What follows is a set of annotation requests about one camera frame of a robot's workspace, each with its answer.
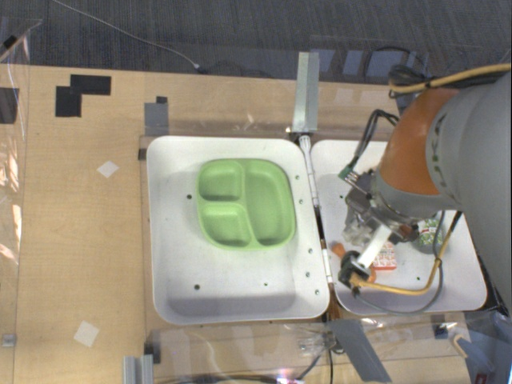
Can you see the green and white can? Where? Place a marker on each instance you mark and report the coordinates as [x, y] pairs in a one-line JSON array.
[[430, 234]]

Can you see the green divided plate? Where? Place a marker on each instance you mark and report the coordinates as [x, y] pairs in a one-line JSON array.
[[264, 202]]

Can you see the thin black and white rod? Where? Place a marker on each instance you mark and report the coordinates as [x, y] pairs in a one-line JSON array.
[[313, 182]]

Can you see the white plastic tray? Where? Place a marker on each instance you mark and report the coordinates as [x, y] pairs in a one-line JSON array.
[[240, 282], [412, 290]]

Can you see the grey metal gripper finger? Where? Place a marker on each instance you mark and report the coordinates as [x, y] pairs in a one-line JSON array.
[[366, 230], [351, 227]]

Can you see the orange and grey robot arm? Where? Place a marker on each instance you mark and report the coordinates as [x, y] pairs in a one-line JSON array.
[[460, 146]]

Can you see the black cylinder on white bracket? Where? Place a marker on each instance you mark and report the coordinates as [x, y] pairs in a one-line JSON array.
[[354, 268]]

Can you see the red and white carton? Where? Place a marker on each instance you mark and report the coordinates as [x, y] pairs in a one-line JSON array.
[[387, 259]]

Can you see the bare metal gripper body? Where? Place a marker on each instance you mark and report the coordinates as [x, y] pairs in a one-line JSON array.
[[366, 196]]

